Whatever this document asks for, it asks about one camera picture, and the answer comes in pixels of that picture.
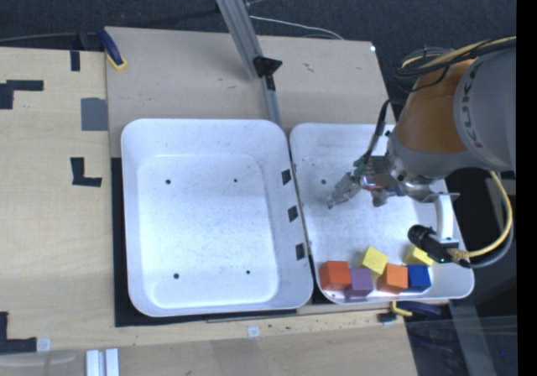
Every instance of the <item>white cable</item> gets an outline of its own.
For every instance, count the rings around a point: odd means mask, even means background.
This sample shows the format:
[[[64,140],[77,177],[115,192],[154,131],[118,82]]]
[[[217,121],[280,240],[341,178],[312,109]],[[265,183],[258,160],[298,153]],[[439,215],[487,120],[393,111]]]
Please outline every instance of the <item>white cable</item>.
[[[326,30],[326,29],[319,29],[317,27],[310,27],[308,25],[303,25],[301,23],[288,23],[287,21],[280,21],[279,19],[271,19],[271,18],[261,18],[261,17],[254,17],[253,15],[250,15],[251,19],[257,19],[258,21],[267,21],[268,23],[277,23],[277,24],[285,24],[285,25],[291,25],[294,27],[300,27],[301,29],[308,29],[308,30],[315,30],[315,31],[322,31],[324,33],[331,34],[332,36],[336,37],[339,40],[344,40],[339,34],[334,33],[333,31]]]

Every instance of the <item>empty white tray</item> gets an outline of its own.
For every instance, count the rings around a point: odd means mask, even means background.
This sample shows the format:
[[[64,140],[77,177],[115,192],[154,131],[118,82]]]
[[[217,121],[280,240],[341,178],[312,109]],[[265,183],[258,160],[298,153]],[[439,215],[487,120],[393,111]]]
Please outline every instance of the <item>empty white tray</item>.
[[[284,131],[139,119],[122,133],[128,293],[149,316],[302,306],[313,279]]]
[[[328,209],[326,201],[336,183],[353,170],[353,161],[368,148],[374,129],[373,124],[303,123],[291,131],[289,144],[318,283],[319,267],[325,261],[347,261],[353,267],[369,245],[386,253],[389,263],[402,264],[410,244],[409,228],[415,224],[436,228],[434,204],[418,203],[407,196],[389,197],[386,205],[374,207],[371,193],[361,190],[350,201]],[[387,140],[379,139],[373,155],[384,155]],[[447,192],[443,180],[433,189]],[[454,237],[460,236],[456,222],[454,227]],[[472,292],[474,275],[470,269],[433,263],[429,273],[432,286],[421,293],[395,295],[379,291],[375,286],[365,298],[349,300],[342,291],[322,292],[341,305],[360,301],[456,299]]]

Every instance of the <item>purple cube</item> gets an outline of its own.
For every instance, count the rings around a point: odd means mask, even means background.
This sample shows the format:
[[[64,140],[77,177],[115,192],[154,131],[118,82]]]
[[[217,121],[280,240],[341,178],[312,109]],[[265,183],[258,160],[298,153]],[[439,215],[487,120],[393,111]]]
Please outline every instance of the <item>purple cube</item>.
[[[345,289],[345,296],[349,299],[359,299],[373,291],[373,276],[367,267],[352,267],[351,284]]]
[[[426,265],[411,264],[409,269],[409,288],[408,292],[423,292],[430,288],[429,268]]]

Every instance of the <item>block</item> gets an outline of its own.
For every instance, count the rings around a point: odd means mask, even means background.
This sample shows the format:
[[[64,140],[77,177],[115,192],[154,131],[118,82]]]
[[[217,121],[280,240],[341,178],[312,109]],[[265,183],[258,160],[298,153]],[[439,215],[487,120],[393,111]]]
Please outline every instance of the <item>block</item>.
[[[376,274],[382,274],[386,263],[388,262],[388,255],[380,252],[373,246],[368,246],[366,250],[360,255],[357,267],[367,267]]]
[[[384,272],[378,276],[377,290],[399,294],[409,288],[409,269],[405,265],[386,263]]]
[[[367,267],[352,267],[351,284],[344,291],[345,296],[349,299],[363,298],[374,289],[373,273]]]
[[[411,243],[404,253],[403,261],[407,265],[411,264],[424,264],[424,265],[433,265],[433,259],[427,255],[427,252],[423,249],[418,248],[416,245]]]
[[[423,264],[411,264],[409,270],[408,292],[423,292],[431,287],[429,268]]]
[[[319,268],[322,290],[343,291],[351,284],[351,272],[347,261],[326,261]]]

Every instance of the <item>wooden table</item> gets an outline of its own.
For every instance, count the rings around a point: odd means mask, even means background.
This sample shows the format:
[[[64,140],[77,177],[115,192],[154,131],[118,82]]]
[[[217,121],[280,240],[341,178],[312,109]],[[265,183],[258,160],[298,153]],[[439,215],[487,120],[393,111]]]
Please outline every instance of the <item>wooden table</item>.
[[[129,33],[140,32],[110,33],[121,49]],[[211,91],[229,94],[238,89],[231,103],[242,100],[244,106],[253,83],[237,73],[240,60],[228,34],[143,34],[179,40],[179,60],[211,47],[212,61],[203,65],[203,72],[183,70],[180,82],[196,82],[198,93],[205,91],[208,97]],[[275,75],[284,128],[307,121],[376,121],[386,95],[370,43],[269,36],[261,36],[260,42],[266,56],[284,61]],[[127,60],[136,79],[137,58]],[[224,63],[231,67],[222,67]],[[74,366],[80,364],[81,351],[120,347],[127,374],[148,374],[157,364],[162,373],[153,374],[180,374],[174,373],[177,366],[184,374],[198,374],[194,369],[229,374],[234,362],[228,354],[252,348],[255,353],[244,356],[262,360],[264,373],[258,374],[313,374],[314,368],[327,374],[323,366],[334,363],[349,370],[368,363],[378,374],[415,373],[404,324],[400,318],[390,326],[380,324],[377,314],[387,306],[378,304],[305,305],[291,316],[115,327],[110,161],[118,156],[121,124],[152,112],[126,104],[117,86],[121,75],[115,74],[125,73],[125,78],[128,68],[114,71],[103,53],[82,51],[80,70],[71,66],[69,51],[0,48],[0,83],[44,82],[43,91],[15,91],[13,109],[0,110],[0,311],[9,312],[8,338],[48,339],[51,357],[71,350]],[[164,79],[173,80],[173,75]],[[253,108],[248,107],[244,117],[264,118],[256,97],[261,99],[261,94],[253,97]],[[83,129],[84,99],[107,100],[109,131]],[[202,114],[197,108],[190,106],[189,118]],[[158,110],[158,103],[152,109]],[[215,109],[209,108],[206,116],[226,116]],[[236,110],[223,112],[237,116]],[[174,115],[187,116],[181,110]],[[72,185],[73,157],[84,158],[85,176],[101,177],[100,187]],[[260,336],[248,339],[252,325]],[[383,359],[387,353],[394,354],[392,362]],[[179,356],[188,359],[178,361]],[[11,368],[6,363],[13,359],[2,357],[0,369]]]

